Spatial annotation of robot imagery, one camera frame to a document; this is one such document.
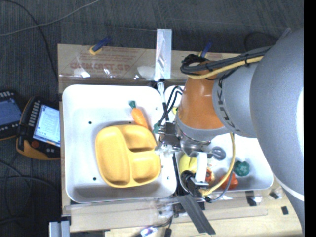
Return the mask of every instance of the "yellow cable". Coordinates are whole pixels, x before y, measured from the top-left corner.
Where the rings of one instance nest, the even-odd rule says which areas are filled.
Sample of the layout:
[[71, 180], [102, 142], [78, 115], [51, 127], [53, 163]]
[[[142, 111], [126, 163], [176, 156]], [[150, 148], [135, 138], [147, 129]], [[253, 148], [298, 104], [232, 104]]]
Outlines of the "yellow cable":
[[[262, 58], [263, 58], [263, 56], [258, 56], [258, 57], [255, 57], [255, 58], [251, 58], [251, 59], [247, 60], [247, 63], [258, 62], [258, 61], [261, 61]], [[239, 61], [239, 62], [235, 62], [235, 63], [230, 64], [230, 65], [224, 66], [224, 67], [222, 67], [220, 69], [216, 69], [216, 70], [214, 70], [212, 72], [209, 72], [209, 73], [207, 73], [205, 75], [199, 75], [199, 76], [188, 75], [188, 77], [193, 78], [193, 79], [205, 79], [205, 78], [217, 75], [217, 74], [219, 74], [221, 72], [224, 72], [226, 70], [234, 69], [236, 67], [239, 67], [239, 66], [242, 66], [242, 65], [245, 65], [245, 64], [246, 64], [246, 61]]]
[[199, 192], [202, 194], [202, 197], [206, 197], [208, 195], [210, 195], [214, 190], [216, 190], [217, 188], [219, 188], [225, 181], [226, 179], [229, 177], [229, 175], [231, 174], [233, 167], [234, 167], [234, 163], [235, 163], [235, 158], [236, 158], [236, 147], [235, 147], [235, 139], [234, 139], [234, 135], [232, 133], [230, 133], [231, 139], [232, 139], [232, 145], [233, 145], [233, 156], [232, 156], [232, 160], [231, 160], [231, 164], [228, 168], [227, 173], [225, 174], [225, 176], [223, 177], [223, 179], [221, 181], [219, 181], [216, 185], [214, 185], [213, 187], [204, 190], [204, 189], [199, 189]]

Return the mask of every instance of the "wooden table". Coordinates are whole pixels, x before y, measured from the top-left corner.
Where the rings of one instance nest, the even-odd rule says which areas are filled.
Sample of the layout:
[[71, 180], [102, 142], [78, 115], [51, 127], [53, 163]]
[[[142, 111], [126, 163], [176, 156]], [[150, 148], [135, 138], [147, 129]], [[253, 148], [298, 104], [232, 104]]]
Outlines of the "wooden table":
[[[152, 67], [155, 63], [156, 51], [153, 49], [112, 48], [106, 47], [107, 55], [99, 60], [93, 57], [89, 62], [89, 46], [58, 45], [59, 93], [72, 84], [130, 84], [146, 85], [146, 80], [135, 80], [139, 67]], [[172, 51], [172, 79], [170, 83], [184, 83], [186, 76], [180, 73], [181, 61], [192, 52]], [[208, 53], [210, 60], [235, 57], [237, 54]], [[117, 79], [107, 80], [100, 64], [107, 66]], [[81, 73], [80, 67], [86, 68], [90, 77], [72, 77]], [[63, 109], [60, 102], [61, 118], [61, 171], [62, 171], [62, 209], [63, 216], [70, 216], [70, 232], [103, 231], [109, 237], [129, 237], [140, 232], [144, 227], [163, 223], [165, 218], [159, 214], [157, 201], [139, 200], [133, 202], [102, 202], [90, 204], [72, 204], [65, 189], [65, 152], [63, 141]], [[274, 182], [271, 189], [279, 187]], [[269, 196], [271, 189], [256, 191], [262, 198], [257, 206], [249, 206], [244, 193], [232, 193], [234, 199], [205, 203], [207, 219], [218, 237], [301, 237], [299, 220], [288, 198], [283, 194], [281, 199]], [[282, 207], [286, 206], [288, 214], [284, 215]], [[200, 236], [189, 216], [184, 213], [174, 218], [173, 237]], [[164, 229], [158, 229], [153, 236], [163, 236]]]

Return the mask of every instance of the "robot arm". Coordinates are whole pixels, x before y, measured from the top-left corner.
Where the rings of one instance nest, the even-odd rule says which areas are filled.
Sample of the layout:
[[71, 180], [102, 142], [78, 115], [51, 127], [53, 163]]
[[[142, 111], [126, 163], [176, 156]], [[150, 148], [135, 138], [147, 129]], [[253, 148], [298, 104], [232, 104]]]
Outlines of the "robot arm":
[[174, 133], [189, 156], [224, 133], [257, 138], [305, 233], [304, 30], [246, 54], [247, 61], [252, 57], [257, 60], [213, 76], [207, 66], [188, 72]]

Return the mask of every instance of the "red button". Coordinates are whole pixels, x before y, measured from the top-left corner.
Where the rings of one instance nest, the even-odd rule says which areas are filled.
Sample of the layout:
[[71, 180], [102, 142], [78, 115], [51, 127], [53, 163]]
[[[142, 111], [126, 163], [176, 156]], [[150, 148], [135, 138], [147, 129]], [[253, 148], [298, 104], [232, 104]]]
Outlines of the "red button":
[[33, 148], [38, 148], [38, 147], [40, 146], [40, 144], [39, 144], [38, 141], [34, 140], [34, 141], [32, 141], [31, 146], [32, 146]]

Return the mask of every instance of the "white cable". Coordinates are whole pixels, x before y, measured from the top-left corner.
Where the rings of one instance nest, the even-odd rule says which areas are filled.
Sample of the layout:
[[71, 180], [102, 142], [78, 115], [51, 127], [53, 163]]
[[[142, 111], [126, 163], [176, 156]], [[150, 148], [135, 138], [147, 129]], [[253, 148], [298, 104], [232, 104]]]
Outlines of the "white cable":
[[65, 18], [67, 18], [67, 17], [73, 15], [73, 14], [76, 13], [77, 11], [79, 11], [79, 10], [81, 10], [81, 9], [83, 9], [83, 8], [86, 8], [86, 7], [90, 6], [90, 5], [93, 5], [94, 3], [99, 2], [99, 1], [101, 1], [101, 0], [96, 0], [96, 1], [94, 1], [94, 2], [91, 2], [91, 3], [88, 3], [88, 4], [84, 5], [84, 6], [82, 6], [82, 7], [79, 7], [78, 9], [76, 9], [76, 10], [74, 10], [73, 12], [67, 14], [66, 16], [63, 16], [63, 17], [61, 17], [61, 18], [59, 18], [59, 19], [56, 19], [56, 20], [54, 20], [54, 21], [52, 21], [52, 22], [44, 23], [44, 24], [39, 24], [39, 25], [35, 25], [35, 26], [29, 26], [29, 27], [22, 28], [22, 29], [20, 29], [20, 30], [14, 31], [14, 32], [9, 32], [9, 33], [5, 33], [5, 34], [0, 34], [0, 36], [8, 36], [8, 35], [15, 34], [15, 33], [19, 33], [19, 32], [22, 32], [22, 31], [25, 31], [25, 30], [28, 30], [28, 29], [32, 29], [32, 28], [36, 28], [36, 27], [41, 27], [41, 26], [48, 26], [48, 25], [57, 23], [57, 22], [59, 22], [59, 21], [65, 19]]

